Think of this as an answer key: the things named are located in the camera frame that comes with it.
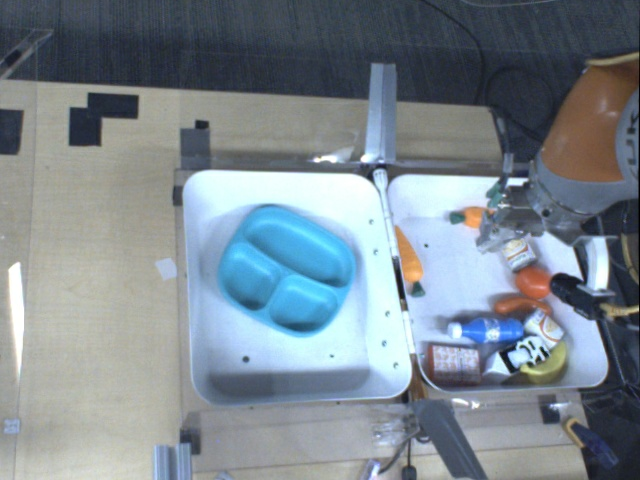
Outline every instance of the toy carrot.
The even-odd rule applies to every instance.
[[[413,285],[411,295],[414,297],[422,297],[424,295],[424,288],[420,285],[420,279],[422,279],[424,275],[424,270],[422,269],[420,259],[402,230],[398,226],[395,226],[395,230],[398,240],[398,251],[400,252],[400,262],[402,263],[402,276],[407,283]]]
[[[479,228],[482,222],[482,215],[487,211],[489,210],[479,206],[469,206],[459,212],[451,212],[449,214],[449,222],[451,222],[451,224],[464,222],[464,224],[470,228]]]

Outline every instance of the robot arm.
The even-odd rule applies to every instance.
[[[588,66],[531,162],[528,181],[501,185],[497,210],[485,214],[480,227],[480,252],[548,232],[569,246],[585,245],[589,279],[579,288],[598,307],[612,295],[606,238],[583,225],[619,201],[638,198],[639,71],[638,54]],[[557,280],[558,293],[567,282]]]

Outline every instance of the yellow toy fruit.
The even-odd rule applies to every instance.
[[[520,371],[524,373],[533,384],[549,384],[556,380],[562,373],[567,362],[568,349],[564,341],[558,343],[551,350],[551,355],[544,363],[536,366],[523,364]]]
[[[402,275],[404,280],[412,285],[411,295],[421,297],[424,295],[424,289],[420,285],[420,279],[424,275],[422,264],[409,239],[398,226],[395,226],[395,229],[400,252],[400,263],[402,264]]]

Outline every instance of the blue plate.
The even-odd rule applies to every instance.
[[[251,317],[293,336],[311,336],[336,316],[355,277],[343,240],[278,206],[254,210],[222,255],[218,284]]]

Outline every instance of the black carpet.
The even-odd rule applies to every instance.
[[[0,47],[53,29],[42,80],[348,98],[367,96],[371,62],[394,62],[400,100],[499,105],[536,132],[515,133],[521,158],[585,58],[638,48],[639,0],[427,1],[458,24],[417,0],[0,0]]]

